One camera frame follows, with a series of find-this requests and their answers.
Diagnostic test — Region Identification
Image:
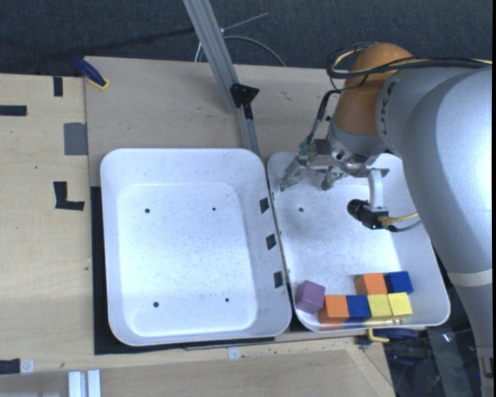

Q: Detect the blue cube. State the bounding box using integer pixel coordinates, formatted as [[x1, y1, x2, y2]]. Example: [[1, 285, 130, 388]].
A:
[[384, 270, 415, 295], [346, 294, 372, 319]]

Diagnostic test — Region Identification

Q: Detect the black cylinder on white bracket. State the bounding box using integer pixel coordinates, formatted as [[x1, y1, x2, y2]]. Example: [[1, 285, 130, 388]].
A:
[[346, 165, 392, 231]]

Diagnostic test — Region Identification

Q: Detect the yellow cube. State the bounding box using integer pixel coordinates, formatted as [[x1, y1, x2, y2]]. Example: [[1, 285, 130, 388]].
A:
[[387, 291, 414, 318], [367, 294, 394, 319]]

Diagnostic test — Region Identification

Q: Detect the pale wood board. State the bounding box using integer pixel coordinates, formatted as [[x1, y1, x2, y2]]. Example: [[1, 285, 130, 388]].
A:
[[83, 55, 403, 345]]

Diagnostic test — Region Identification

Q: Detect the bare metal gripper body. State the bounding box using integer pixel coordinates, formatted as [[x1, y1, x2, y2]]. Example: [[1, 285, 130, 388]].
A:
[[299, 138, 376, 178]]

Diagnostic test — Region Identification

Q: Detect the white plastic tray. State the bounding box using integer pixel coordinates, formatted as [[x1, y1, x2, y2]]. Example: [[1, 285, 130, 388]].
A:
[[99, 147, 293, 347], [266, 151, 452, 333]]

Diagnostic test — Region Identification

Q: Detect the purple cube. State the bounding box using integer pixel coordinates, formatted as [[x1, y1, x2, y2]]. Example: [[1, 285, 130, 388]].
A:
[[294, 280, 327, 315]]

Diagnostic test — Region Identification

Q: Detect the orange cube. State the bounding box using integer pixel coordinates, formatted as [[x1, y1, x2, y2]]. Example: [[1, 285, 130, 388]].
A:
[[353, 272, 389, 297], [323, 294, 351, 320]]

